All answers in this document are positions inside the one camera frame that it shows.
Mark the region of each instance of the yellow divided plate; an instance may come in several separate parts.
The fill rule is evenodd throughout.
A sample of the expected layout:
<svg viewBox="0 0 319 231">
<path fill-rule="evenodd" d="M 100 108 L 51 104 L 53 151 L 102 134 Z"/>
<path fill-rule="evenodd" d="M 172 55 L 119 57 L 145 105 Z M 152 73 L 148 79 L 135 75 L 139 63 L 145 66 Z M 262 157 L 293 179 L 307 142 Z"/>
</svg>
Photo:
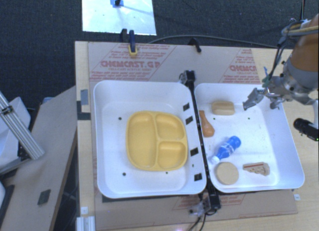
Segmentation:
<svg viewBox="0 0 319 231">
<path fill-rule="evenodd" d="M 182 167 L 188 155 L 182 121 L 171 114 L 140 111 L 126 127 L 126 151 L 130 162 L 147 171 L 172 171 Z"/>
</svg>

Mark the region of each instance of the blue bottle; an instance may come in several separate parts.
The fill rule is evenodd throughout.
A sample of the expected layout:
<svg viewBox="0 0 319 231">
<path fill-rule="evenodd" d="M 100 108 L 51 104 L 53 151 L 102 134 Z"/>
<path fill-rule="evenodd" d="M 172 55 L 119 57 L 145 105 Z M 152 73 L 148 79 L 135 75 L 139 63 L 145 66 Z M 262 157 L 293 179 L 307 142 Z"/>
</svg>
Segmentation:
<svg viewBox="0 0 319 231">
<path fill-rule="evenodd" d="M 229 157 L 241 144 L 240 139 L 237 136 L 232 136 L 221 145 L 217 151 L 217 154 L 211 158 L 213 164 L 219 163 L 222 158 Z"/>
</svg>

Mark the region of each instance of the round cookie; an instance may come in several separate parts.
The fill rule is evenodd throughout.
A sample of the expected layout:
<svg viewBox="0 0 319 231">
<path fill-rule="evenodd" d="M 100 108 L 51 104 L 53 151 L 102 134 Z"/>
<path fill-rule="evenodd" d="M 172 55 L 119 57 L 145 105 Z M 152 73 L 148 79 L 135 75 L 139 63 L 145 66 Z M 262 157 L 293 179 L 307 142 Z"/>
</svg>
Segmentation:
<svg viewBox="0 0 319 231">
<path fill-rule="evenodd" d="M 216 167 L 216 177 L 224 185 L 234 184 L 239 177 L 236 166 L 229 162 L 222 162 Z"/>
</svg>

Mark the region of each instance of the bottle cap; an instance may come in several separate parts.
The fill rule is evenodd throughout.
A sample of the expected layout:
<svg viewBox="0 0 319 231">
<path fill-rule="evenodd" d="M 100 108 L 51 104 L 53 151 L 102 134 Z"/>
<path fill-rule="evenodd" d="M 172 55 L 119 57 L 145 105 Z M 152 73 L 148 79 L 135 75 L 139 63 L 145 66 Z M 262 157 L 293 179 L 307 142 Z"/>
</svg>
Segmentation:
<svg viewBox="0 0 319 231">
<path fill-rule="evenodd" d="M 213 156 L 211 158 L 212 164 L 218 164 L 220 162 L 220 159 L 217 156 Z"/>
</svg>

